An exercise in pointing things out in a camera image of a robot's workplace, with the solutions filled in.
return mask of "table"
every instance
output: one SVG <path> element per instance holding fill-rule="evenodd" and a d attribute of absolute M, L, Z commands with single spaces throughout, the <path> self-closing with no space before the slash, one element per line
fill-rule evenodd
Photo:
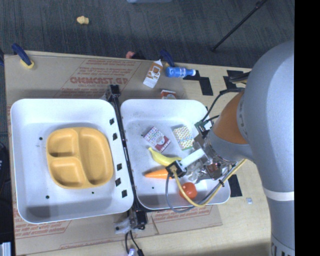
<path fill-rule="evenodd" d="M 35 60 L 34 70 L 26 70 L 19 64 L 19 57 L 5 57 L 6 76 L 6 96 L 8 113 L 11 105 L 22 98 L 82 98 L 90 94 L 92 98 L 98 98 L 104 92 L 104 84 L 101 87 L 77 87 L 73 89 L 71 77 L 83 78 L 87 75 L 95 75 L 109 79 L 110 83 L 119 84 L 122 91 L 121 101 L 132 97 L 137 99 L 157 98 L 162 89 L 171 89 L 177 92 L 180 99 L 192 99 L 210 106 L 219 91 L 226 88 L 224 76 L 227 71 L 248 72 L 249 69 L 233 68 L 223 66 L 210 66 L 199 64 L 177 63 L 188 69 L 196 69 L 202 77 L 208 77 L 213 90 L 213 95 L 203 95 L 198 81 L 183 80 L 181 78 L 168 78 L 164 75 L 156 87 L 151 90 L 142 84 L 152 61 L 130 60 L 96 56 L 65 55 L 44 52 L 27 51 L 30 58 Z M 82 58 L 80 62 L 74 62 L 74 58 Z M 116 67 L 113 69 L 86 70 L 85 61 L 92 63 L 108 63 Z M 44 77 L 32 75 L 41 71 Z M 221 97 L 210 116 L 218 115 L 227 102 L 234 96 L 228 93 Z M 231 197 L 226 203 L 217 206 L 221 216 L 222 225 L 206 227 L 201 229 L 187 230 L 176 233 L 161 234 L 157 236 L 147 236 L 136 238 L 135 241 L 143 250 L 146 256 L 164 255 L 216 255 L 227 256 L 236 254 L 237 256 L 268 255 L 270 248 L 271 223 L 266 197 L 263 192 L 262 183 L 258 170 L 254 163 L 247 161 L 237 172 L 237 179 L 242 196 Z M 13 202 L 16 202 L 15 184 L 12 184 Z M 17 235 L 17 222 L 15 223 L 15 234 Z M 125 243 L 121 241 L 104 241 L 102 243 L 92 243 L 92 245 L 74 247 L 68 249 L 52 250 L 50 240 L 44 240 L 45 244 L 29 244 L 30 247 L 42 246 L 39 253 L 21 248 L 21 239 L 16 237 L 16 251 L 24 255 L 38 256 L 59 256 L 59 255 L 108 255 L 125 256 Z"/>

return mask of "yellow banana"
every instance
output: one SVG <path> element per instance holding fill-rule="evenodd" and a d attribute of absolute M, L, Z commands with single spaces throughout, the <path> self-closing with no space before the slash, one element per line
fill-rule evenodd
<path fill-rule="evenodd" d="M 178 156 L 175 156 L 175 157 L 164 156 L 163 154 L 161 154 L 157 151 L 154 151 L 152 149 L 152 147 L 149 147 L 148 150 L 151 152 L 153 160 L 156 161 L 158 164 L 163 165 L 165 167 L 167 167 L 168 165 L 170 165 L 171 163 L 173 163 L 176 160 L 178 160 L 178 161 L 182 160 L 182 158 L 178 157 Z"/>

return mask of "gray carpet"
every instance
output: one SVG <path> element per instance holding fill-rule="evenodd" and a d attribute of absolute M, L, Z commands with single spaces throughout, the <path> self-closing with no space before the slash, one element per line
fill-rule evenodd
<path fill-rule="evenodd" d="M 269 49 L 294 39 L 294 0 L 268 0 L 215 52 L 210 47 L 256 2 L 1 0 L 0 48 L 10 55 L 11 45 L 18 43 L 25 50 L 118 58 L 127 51 L 141 51 L 148 60 L 156 60 L 164 48 L 175 62 L 252 68 Z M 89 25 L 76 22 L 82 15 L 89 18 Z M 0 67 L 0 142 L 8 146 L 6 113 L 4 69 Z M 9 182 L 0 197 L 11 198 Z"/>

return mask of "cardboard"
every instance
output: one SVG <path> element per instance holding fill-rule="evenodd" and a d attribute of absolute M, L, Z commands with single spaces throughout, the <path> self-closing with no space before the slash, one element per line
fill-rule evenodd
<path fill-rule="evenodd" d="M 73 219 L 45 224 L 25 222 L 17 210 L 10 108 L 26 98 L 103 97 L 110 84 L 120 86 L 120 102 L 127 99 L 161 99 L 162 90 L 185 99 L 182 80 L 160 76 L 154 89 L 143 85 L 152 61 L 116 59 L 46 52 L 26 52 L 34 62 L 32 69 L 20 64 L 19 56 L 5 56 L 8 135 L 10 144 L 15 251 L 26 255 L 89 245 L 105 244 L 125 239 L 115 234 L 114 223 L 126 218 L 126 213 Z M 221 226 L 216 205 L 194 208 L 185 213 L 171 210 L 149 212 L 145 230 L 135 230 L 135 237 L 149 237 L 187 230 Z"/>

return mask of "white plastic tray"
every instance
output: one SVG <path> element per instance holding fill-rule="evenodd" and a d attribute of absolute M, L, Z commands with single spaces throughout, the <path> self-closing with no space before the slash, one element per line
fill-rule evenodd
<path fill-rule="evenodd" d="M 114 165 L 109 182 L 84 189 L 66 189 L 54 183 L 46 141 L 53 131 L 67 127 L 91 127 L 106 136 Z M 21 99 L 11 107 L 11 129 L 17 208 L 25 221 L 40 224 L 116 214 L 132 206 L 134 196 L 117 118 L 108 102 Z"/>
<path fill-rule="evenodd" d="M 148 151 L 151 145 L 142 135 L 155 126 L 171 140 L 162 154 L 184 158 L 191 153 L 191 149 L 186 151 L 180 149 L 172 128 L 185 125 L 195 138 L 199 133 L 194 124 L 205 116 L 207 109 L 195 100 L 129 99 L 121 105 L 120 111 L 138 200 L 150 210 L 167 209 L 166 180 L 144 177 L 144 173 L 162 169 L 164 166 L 153 160 Z M 189 181 L 185 176 L 180 180 L 182 184 Z M 200 181 L 196 184 L 198 195 L 194 201 L 203 199 L 217 184 L 218 181 L 211 179 Z M 226 182 L 224 185 L 209 204 L 221 204 L 229 199 L 229 183 Z M 179 188 L 174 179 L 169 181 L 168 194 L 173 207 L 191 206 L 180 197 Z"/>

